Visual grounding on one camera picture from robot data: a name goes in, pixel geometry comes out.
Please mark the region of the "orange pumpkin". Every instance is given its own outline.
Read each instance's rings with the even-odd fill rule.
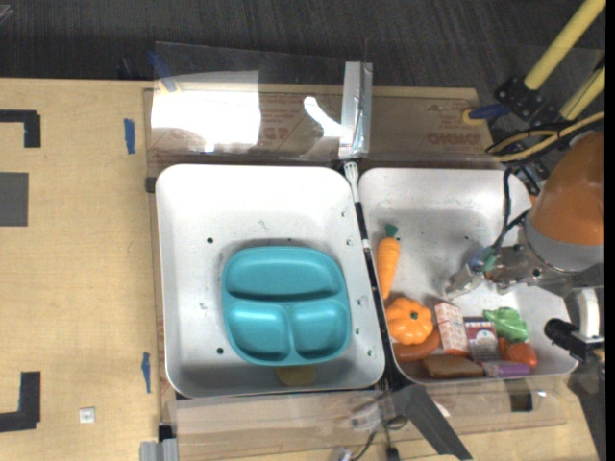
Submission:
[[[389,335],[403,345],[423,343],[433,331],[431,311],[408,297],[398,297],[384,312]]]

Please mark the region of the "green pepper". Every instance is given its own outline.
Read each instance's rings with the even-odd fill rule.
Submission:
[[[528,340],[528,325],[512,307],[500,307],[495,311],[485,310],[482,311],[482,315],[495,324],[498,336],[502,336],[509,343]]]

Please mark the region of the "teal divided dish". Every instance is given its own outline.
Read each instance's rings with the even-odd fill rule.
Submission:
[[[222,272],[227,336],[244,360],[307,365],[340,355],[350,340],[346,281],[311,248],[270,246],[235,253]]]

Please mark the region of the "yellow pole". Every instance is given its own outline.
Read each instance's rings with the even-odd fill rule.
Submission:
[[[561,107],[559,110],[559,114],[567,120],[575,120],[577,117],[589,106],[589,104],[598,97],[604,90],[605,85],[605,77],[606,77],[606,67],[603,66],[598,70],[595,70],[594,73],[591,74],[589,79],[585,81],[581,87],[578,88],[577,92],[573,94],[573,96],[566,101],[566,104]]]
[[[591,23],[604,10],[606,0],[585,0],[551,43],[551,46],[531,69],[524,84],[530,90],[538,90],[560,64]]]

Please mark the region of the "wooden surface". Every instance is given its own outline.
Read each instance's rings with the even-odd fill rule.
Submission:
[[[19,374],[40,371],[41,421],[0,433],[0,459],[138,459],[160,418],[143,90],[150,83],[0,79],[0,109],[36,109],[42,147],[0,123],[0,171],[30,175],[27,228],[0,228],[0,413],[16,409]],[[135,121],[129,155],[123,119]],[[152,392],[141,358],[150,353]],[[463,435],[476,459],[598,459],[578,400],[562,390],[563,425]],[[79,423],[94,406],[96,422]],[[434,457],[424,440],[403,459]],[[328,459],[331,451],[263,456]],[[373,447],[365,460],[384,459]]]

